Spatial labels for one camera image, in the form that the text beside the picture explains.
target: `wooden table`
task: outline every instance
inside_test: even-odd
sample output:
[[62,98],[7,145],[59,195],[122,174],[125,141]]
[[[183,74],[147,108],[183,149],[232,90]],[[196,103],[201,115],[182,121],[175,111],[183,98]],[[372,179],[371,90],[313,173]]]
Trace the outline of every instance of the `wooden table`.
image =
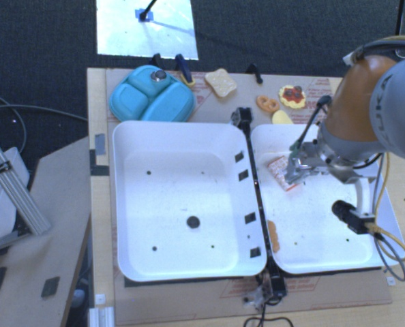
[[[107,71],[105,69],[88,69],[88,93],[89,93],[89,148],[95,150],[95,141],[98,146],[98,138],[105,141],[104,152],[96,155],[96,165],[99,170],[101,166],[109,165],[108,156],[108,127],[107,127],[107,92],[110,93],[110,86],[107,81]],[[265,83],[276,79],[281,84],[289,84],[296,81],[295,77],[288,76],[263,76]],[[197,95],[198,105],[200,102],[209,103],[215,101],[220,105],[210,107],[205,110],[204,106],[198,107],[198,111],[191,118],[191,121],[204,122],[228,122],[229,114],[238,106],[250,106],[254,111],[253,125],[261,123],[270,123],[269,116],[259,113],[255,105],[255,94],[266,94],[275,97],[279,87],[272,89],[268,87],[259,87],[253,76],[237,76],[238,88],[241,89],[240,98],[228,102],[227,99],[218,100],[215,96],[205,97],[198,87],[194,92]],[[341,79],[328,79],[331,90],[335,91]],[[94,276],[94,294],[97,298],[95,307],[113,307],[115,305],[115,289],[113,285],[113,248],[112,248],[112,227],[110,211],[110,180],[107,176],[94,175],[91,177],[92,190],[101,191],[92,193],[92,231],[93,231],[93,276]],[[400,224],[402,234],[405,239],[405,160],[399,157],[391,159],[391,173],[387,186],[395,214]],[[390,287],[393,303],[390,305],[374,305],[366,307],[347,307],[343,309],[325,309],[302,311],[295,313],[283,313],[289,317],[295,327],[299,326],[405,326],[405,283],[397,282]],[[161,324],[143,324],[145,327],[160,326],[193,326],[193,327],[236,327],[241,326],[244,317],[225,317],[207,320],[192,320],[183,322],[170,322]]]

